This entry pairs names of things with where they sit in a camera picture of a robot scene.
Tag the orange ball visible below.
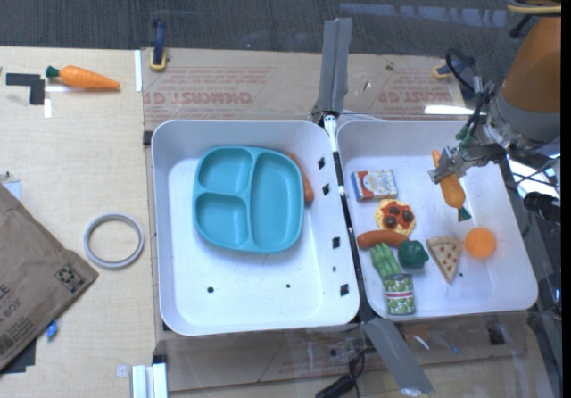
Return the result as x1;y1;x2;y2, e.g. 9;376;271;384
464;227;498;261

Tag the dark green toy broccoli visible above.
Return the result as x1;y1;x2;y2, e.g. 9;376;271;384
397;239;430;271

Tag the blue divided plate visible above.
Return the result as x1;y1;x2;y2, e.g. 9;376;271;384
191;145;306;254

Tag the orange toy carrot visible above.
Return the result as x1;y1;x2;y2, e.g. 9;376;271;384
431;149;473;222
45;64;121;91

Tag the red blue white carton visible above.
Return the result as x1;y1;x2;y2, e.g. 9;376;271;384
350;169;399;203

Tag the orange toy sausage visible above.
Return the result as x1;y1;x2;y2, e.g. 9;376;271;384
356;228;410;251
285;151;316;204

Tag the brown cardboard board red print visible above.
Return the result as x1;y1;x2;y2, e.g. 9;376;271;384
141;46;532;393

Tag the brown paper bag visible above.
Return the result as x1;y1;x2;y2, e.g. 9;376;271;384
0;181;100;373

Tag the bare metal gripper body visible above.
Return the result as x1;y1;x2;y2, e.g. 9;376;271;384
445;119;512;172

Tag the green peas can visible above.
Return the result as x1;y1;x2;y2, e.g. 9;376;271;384
383;272;418;317

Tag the black cylinder on white bracket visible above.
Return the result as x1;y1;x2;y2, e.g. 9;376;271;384
512;159;562;224

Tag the white plastic tray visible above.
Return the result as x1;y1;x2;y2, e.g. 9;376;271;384
335;119;540;321
150;119;361;337

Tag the light green toy asparagus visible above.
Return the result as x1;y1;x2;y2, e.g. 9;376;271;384
369;242;403;279

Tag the toy pizza slice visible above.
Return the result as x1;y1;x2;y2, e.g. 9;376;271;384
425;235;464;285

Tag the white tape ring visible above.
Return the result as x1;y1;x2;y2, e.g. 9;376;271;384
82;212;145;271

